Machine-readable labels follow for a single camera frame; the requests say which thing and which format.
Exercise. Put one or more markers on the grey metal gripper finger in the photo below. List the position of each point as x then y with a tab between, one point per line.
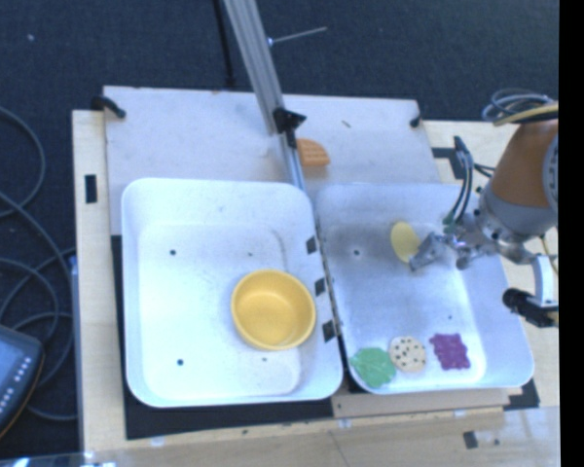
428	251
464	259

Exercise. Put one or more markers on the white plastic tray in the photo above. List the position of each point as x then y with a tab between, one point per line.
399	304
190	309

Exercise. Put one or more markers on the thin black rod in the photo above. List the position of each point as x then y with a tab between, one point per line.
329	280

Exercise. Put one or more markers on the purple grapes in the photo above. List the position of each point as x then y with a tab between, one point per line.
450	352

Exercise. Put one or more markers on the black cylinder on white bracket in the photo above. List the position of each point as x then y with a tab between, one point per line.
525	304

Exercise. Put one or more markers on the green broccoli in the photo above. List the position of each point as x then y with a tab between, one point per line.
372	368

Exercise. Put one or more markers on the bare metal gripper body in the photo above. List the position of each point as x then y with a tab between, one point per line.
486	241

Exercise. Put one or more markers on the pale flat board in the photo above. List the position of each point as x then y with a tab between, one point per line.
199	139

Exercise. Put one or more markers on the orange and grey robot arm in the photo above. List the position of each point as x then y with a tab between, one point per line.
521	173

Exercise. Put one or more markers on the yellow round chip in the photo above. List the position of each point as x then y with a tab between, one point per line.
401	241

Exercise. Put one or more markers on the chocolate chip biscuit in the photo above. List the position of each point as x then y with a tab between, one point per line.
408	354

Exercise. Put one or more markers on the yellow bowl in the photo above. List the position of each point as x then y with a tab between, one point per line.
272	309

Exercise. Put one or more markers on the orange waffle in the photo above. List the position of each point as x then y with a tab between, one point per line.
314	154

